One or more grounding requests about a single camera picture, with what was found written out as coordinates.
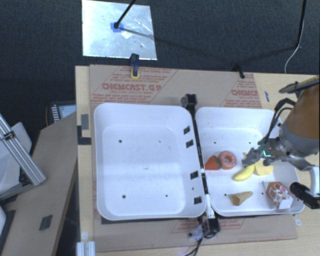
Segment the white cable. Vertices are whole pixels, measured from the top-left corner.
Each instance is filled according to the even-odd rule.
[[[296,52],[299,50],[300,48],[300,43],[301,43],[301,38],[302,38],[302,33],[304,31],[304,26],[305,26],[305,21],[302,22],[302,29],[301,29],[301,36],[299,39],[299,43],[298,46],[295,48],[294,52],[292,53],[292,55],[290,56],[290,58],[288,58],[288,60],[286,61],[285,65],[284,65],[284,73],[287,73],[287,65],[289,63],[289,61],[291,60],[291,58],[296,54]]]

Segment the silver square sheet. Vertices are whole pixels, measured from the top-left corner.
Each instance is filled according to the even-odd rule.
[[[133,5],[114,29],[128,4],[82,0],[83,55],[157,60],[150,6]]]

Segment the yellow banana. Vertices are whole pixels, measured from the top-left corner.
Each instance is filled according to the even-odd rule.
[[[255,170],[255,164],[250,164],[246,168],[244,168],[243,170],[236,173],[233,176],[233,179],[237,182],[244,181],[244,180],[248,179],[254,173],[254,170]]]

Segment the tray with toy food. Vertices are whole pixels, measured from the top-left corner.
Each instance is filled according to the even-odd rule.
[[[99,213],[118,221],[193,218],[209,206],[226,217],[300,212],[297,200],[277,207],[284,189],[271,189],[272,198],[266,192],[271,182],[289,188],[299,181],[290,164],[242,171],[241,160],[272,116],[265,109],[202,107],[193,122],[181,106],[100,104],[94,111]]]

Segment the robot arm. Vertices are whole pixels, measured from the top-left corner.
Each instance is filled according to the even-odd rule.
[[[312,209],[320,208],[319,167],[310,164],[305,157],[319,152],[319,76],[302,83],[289,84],[280,93],[296,93],[297,102],[285,98],[275,107],[275,113],[268,134],[258,142],[257,149],[251,148],[242,160],[244,167],[254,164],[263,158],[265,166],[274,161],[289,162],[300,171],[309,171],[311,189],[300,183],[290,186],[291,192]],[[279,135],[269,138],[270,132],[277,124],[284,104],[293,105],[287,119],[281,125]]]

